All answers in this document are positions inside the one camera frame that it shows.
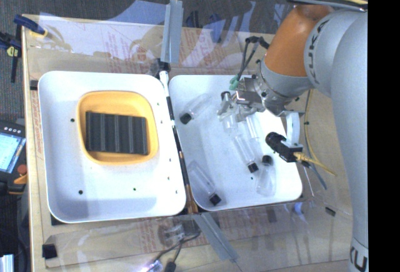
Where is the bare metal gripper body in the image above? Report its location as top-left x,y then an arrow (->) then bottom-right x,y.
235,74 -> 294,117

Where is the clear plastic bottle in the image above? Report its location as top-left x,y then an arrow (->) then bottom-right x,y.
221,115 -> 240,136
245,114 -> 263,142

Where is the clear bottle with black cap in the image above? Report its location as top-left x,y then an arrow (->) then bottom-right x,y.
255,154 -> 278,198
179,93 -> 214,126
187,160 -> 223,207
233,134 -> 260,174

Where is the white plastic tray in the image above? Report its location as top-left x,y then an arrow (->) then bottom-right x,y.
37,70 -> 188,224
167,74 -> 304,213

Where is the yellow square bowl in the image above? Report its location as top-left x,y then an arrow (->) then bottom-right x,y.
76,90 -> 159,166

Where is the black ribbed block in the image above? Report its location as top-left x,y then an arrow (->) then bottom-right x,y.
84,111 -> 149,156

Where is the brown cardboard board red print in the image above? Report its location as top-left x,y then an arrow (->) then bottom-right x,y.
21,14 -> 354,269

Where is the black cylinder on white bracket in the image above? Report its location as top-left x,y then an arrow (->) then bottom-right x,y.
265,110 -> 306,163

